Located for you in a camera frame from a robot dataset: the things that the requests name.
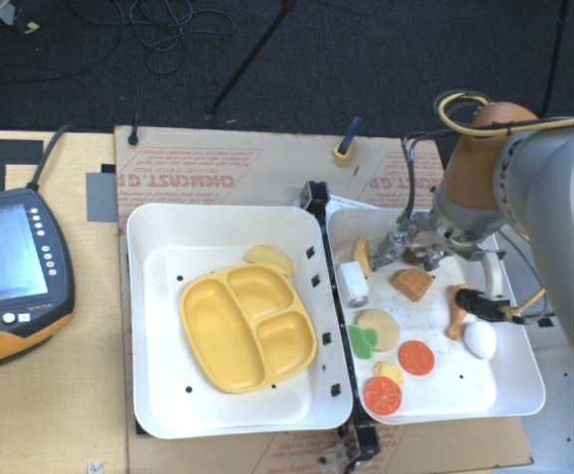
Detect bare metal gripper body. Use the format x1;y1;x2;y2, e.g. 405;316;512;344
401;211;508;264

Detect yellow toy fries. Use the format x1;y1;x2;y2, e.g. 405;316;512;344
351;236;374;278

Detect orange waffle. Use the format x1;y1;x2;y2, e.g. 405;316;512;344
390;268;436;303

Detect white plastic bottle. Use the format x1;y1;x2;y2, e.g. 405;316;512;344
336;260;370;309

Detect brown chicken drumstick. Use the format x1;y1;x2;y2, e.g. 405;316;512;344
445;283;473;342

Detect white paper sheet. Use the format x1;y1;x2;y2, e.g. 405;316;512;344
327;194;382;212

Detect tan round biscuit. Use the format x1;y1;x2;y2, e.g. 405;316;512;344
356;307;401;354

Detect white egg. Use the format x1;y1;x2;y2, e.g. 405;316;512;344
462;320;498;361

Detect thin black and white rod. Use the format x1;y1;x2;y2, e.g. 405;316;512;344
314;199;368;443

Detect green broccoli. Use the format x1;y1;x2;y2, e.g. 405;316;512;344
346;323;380;361

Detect orange round slice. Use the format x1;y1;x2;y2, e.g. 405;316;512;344
397;339;436;377

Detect yellow toy chips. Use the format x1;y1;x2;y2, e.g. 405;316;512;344
371;359;405;388

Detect white plastic tray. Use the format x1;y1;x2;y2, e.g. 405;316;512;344
326;207;547;426
126;202;355;440

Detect red orange citrus slice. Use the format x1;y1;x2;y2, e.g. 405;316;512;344
363;375;404;417

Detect brown cardboard board red print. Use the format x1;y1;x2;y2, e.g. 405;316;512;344
113;124;534;474

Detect yellow divided plate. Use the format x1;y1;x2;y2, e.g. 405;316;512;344
179;263;319;395

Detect black cylinder on white bracket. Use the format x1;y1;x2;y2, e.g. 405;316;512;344
453;249;513;323

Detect black block with thin wires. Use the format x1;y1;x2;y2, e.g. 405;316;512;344
336;422;383;464
299;180;330;212

